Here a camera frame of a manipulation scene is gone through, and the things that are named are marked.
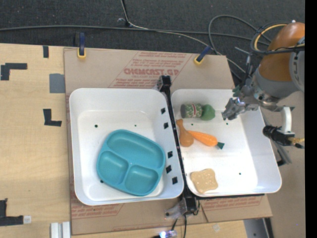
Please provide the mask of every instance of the cardboard box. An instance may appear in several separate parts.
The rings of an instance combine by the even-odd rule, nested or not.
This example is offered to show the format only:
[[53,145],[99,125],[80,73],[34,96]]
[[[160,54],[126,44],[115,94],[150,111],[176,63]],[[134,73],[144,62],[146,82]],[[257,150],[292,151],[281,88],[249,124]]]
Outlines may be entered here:
[[[234,87],[225,56],[205,56],[195,65],[197,54],[86,49],[78,58],[77,48],[64,49],[67,138],[71,192],[72,234],[171,227],[174,220],[165,210],[177,204],[178,198],[88,206],[75,195],[69,96],[78,88],[155,88],[161,75],[170,75],[171,93],[177,89],[232,89]],[[270,217],[266,195],[201,200],[196,216],[188,224]]]

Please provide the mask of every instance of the blue plate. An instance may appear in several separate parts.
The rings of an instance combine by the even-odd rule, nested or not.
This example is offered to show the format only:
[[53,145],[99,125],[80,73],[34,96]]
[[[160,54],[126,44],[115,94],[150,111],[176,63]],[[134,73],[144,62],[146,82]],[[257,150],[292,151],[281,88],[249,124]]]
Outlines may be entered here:
[[145,196],[159,183],[164,150],[156,142],[119,129],[106,138],[97,160],[97,173],[107,185],[126,193]]

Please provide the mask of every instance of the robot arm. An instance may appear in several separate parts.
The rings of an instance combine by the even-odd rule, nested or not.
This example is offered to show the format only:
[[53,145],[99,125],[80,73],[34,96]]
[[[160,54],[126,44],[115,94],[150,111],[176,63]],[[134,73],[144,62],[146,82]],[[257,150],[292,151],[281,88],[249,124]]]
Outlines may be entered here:
[[[274,37],[267,51],[257,49],[259,37],[267,30],[284,26]],[[237,86],[228,101],[224,120],[235,119],[241,113],[260,107],[272,112],[281,112],[282,127],[266,126],[263,134],[283,146],[303,148],[300,139],[291,132],[291,107],[278,106],[281,99],[295,91],[305,92],[305,25],[292,22],[262,28],[251,43],[254,52],[264,55],[255,71],[247,71],[244,82]]]

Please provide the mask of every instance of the blue clip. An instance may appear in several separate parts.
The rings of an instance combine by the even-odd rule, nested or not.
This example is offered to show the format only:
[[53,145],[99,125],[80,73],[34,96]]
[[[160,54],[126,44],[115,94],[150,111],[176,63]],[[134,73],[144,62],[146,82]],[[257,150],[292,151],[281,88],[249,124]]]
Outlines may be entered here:
[[205,47],[205,49],[202,51],[202,53],[195,57],[194,63],[196,65],[200,65],[203,62],[204,56],[211,50],[211,46]]
[[77,56],[79,58],[85,58],[86,57],[86,51],[85,51],[85,34],[80,33],[79,34],[79,48],[77,50]]

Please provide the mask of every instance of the toy carrot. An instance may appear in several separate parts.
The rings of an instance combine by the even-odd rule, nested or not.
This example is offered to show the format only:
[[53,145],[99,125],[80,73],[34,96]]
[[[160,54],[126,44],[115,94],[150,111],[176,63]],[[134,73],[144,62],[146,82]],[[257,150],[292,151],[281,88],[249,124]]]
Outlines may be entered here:
[[192,130],[188,130],[188,132],[193,136],[194,139],[207,146],[218,146],[220,149],[222,149],[224,146],[224,143],[218,142],[215,136]]

